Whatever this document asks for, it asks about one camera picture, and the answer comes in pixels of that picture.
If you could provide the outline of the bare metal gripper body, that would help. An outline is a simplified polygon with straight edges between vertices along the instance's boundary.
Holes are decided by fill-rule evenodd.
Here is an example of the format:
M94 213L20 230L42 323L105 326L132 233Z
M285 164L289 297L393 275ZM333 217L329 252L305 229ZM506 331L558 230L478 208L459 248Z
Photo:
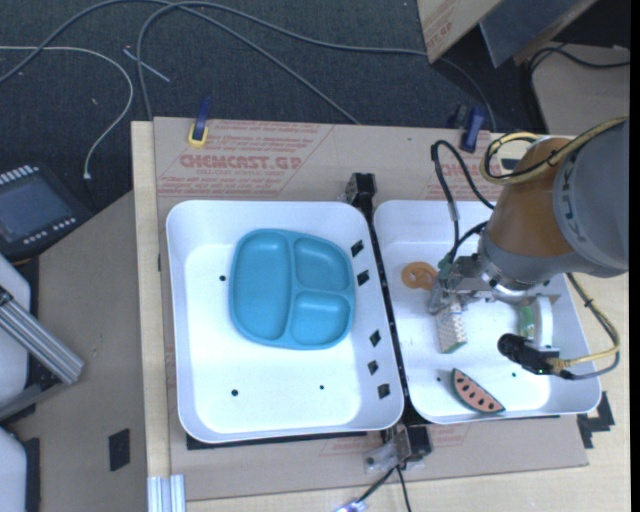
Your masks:
M484 255L474 253L455 260L445 258L437 274L437 303L450 304L485 299L517 301L534 287L504 274Z

